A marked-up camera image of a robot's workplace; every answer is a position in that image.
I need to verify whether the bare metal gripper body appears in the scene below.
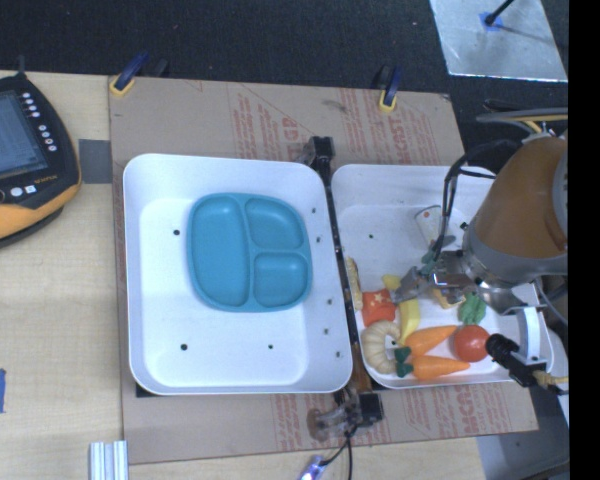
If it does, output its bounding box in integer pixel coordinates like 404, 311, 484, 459
429, 250, 527, 315

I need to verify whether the red tomato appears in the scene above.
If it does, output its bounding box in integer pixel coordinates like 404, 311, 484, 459
453, 323, 492, 364

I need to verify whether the white paper cup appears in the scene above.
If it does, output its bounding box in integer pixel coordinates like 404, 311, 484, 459
413, 206, 444, 245

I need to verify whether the blue divided plate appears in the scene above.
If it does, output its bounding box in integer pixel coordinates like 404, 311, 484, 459
186, 192, 314, 314

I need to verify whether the yellow banana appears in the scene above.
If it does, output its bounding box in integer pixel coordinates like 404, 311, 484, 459
381, 273, 422, 345

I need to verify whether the black block with thin wires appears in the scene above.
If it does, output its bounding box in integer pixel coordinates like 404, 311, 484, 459
356, 392, 385, 427
307, 136, 337, 170

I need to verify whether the yellow corn cob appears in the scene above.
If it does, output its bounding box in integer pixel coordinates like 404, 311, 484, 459
345, 256, 363, 302

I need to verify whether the orange carrot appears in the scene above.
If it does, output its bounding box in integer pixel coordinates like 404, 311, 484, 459
394, 354, 472, 382
393, 324, 459, 364

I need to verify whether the thin black rod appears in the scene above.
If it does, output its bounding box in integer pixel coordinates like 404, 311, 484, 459
318, 156, 367, 394

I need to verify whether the green leafy vegetable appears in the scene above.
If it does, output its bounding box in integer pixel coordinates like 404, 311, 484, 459
457, 292, 488, 326

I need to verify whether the black cylinder on white bracket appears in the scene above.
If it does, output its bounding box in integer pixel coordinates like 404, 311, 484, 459
484, 305, 554, 387

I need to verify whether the brown cardboard board red print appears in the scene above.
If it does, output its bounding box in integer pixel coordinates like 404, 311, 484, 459
107, 75, 540, 465

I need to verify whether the cream croissant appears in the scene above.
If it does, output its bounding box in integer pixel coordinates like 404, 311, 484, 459
360, 319, 403, 376

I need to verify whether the white plastic tray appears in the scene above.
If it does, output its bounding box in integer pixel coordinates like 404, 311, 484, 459
329, 163, 557, 391
122, 152, 354, 396

